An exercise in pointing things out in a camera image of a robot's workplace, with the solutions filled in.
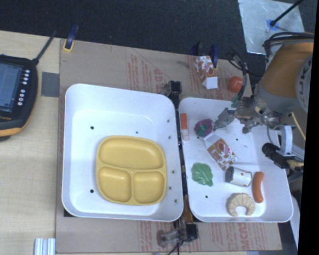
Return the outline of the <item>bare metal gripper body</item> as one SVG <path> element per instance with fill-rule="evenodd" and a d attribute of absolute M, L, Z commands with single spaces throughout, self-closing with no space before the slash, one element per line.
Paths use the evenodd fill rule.
<path fill-rule="evenodd" d="M 277 129 L 280 126 L 281 114 L 273 111 L 262 100 L 243 97 L 235 113 L 236 118 L 245 127 L 267 126 Z"/>

